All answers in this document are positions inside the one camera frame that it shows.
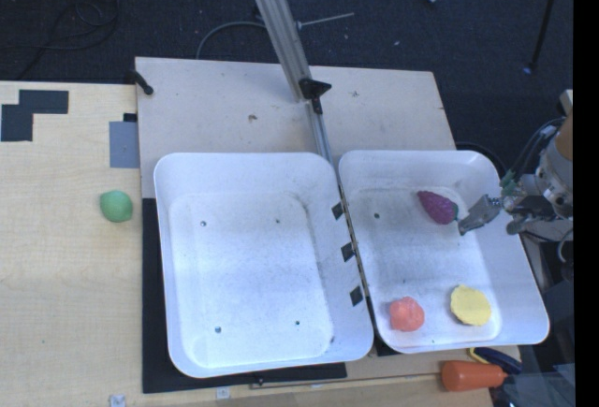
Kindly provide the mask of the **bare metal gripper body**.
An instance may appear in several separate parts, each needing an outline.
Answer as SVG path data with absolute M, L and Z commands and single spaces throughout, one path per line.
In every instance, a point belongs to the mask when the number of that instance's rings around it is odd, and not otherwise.
M 556 169 L 540 165 L 532 174 L 519 177 L 513 169 L 502 177 L 502 204 L 511 218 L 529 214 L 534 224 L 567 220 L 573 216 L 572 167 Z

